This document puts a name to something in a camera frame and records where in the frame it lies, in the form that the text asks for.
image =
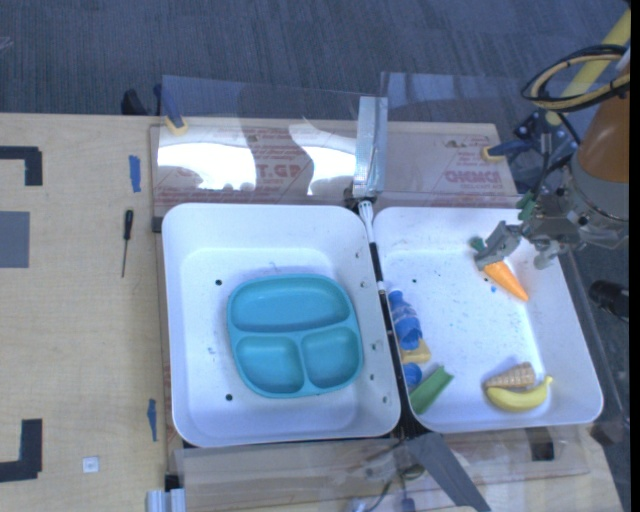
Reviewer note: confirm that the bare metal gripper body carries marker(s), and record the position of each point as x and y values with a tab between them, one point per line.
550	225

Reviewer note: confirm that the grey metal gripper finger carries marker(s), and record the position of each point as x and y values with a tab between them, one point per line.
496	247
546	255

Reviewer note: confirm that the black screwdriver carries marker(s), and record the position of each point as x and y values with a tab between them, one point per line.
127	235

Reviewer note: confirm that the yellow banana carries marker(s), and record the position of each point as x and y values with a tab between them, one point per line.
517	399

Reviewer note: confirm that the orange carrot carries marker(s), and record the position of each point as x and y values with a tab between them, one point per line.
506	280

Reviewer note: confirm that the black cylinder on white bracket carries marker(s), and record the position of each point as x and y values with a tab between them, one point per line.
607	297

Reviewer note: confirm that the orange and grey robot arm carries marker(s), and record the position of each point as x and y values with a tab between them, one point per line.
605	135

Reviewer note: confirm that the tan waffle cone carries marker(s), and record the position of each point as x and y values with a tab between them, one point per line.
512	376

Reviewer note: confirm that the brown cardboard board red print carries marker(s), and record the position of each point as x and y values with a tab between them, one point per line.
430	170

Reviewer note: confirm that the white plastic tray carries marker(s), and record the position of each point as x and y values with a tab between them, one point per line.
470	330
200	350

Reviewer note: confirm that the teal divided plate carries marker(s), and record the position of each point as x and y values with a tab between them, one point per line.
292	310

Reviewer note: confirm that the yellow block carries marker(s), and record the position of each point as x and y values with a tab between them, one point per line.
419	355

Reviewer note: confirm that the blue plastic bottle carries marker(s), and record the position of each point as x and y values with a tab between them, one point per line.
405	320

